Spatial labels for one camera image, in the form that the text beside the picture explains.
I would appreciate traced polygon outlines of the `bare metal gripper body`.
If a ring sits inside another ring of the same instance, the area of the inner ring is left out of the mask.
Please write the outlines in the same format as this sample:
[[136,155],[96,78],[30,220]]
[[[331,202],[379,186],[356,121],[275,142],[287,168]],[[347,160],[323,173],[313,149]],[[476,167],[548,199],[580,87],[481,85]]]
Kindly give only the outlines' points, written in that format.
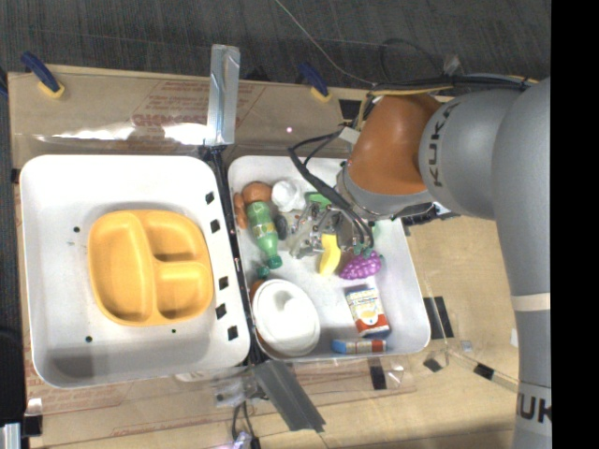
[[325,237],[332,237],[332,241],[338,246],[336,226],[339,224],[354,225],[355,243],[353,247],[371,246],[370,229],[352,210],[331,203],[325,204],[314,201],[308,204],[296,222],[292,224],[291,238],[297,233],[320,233],[323,247],[325,246]]

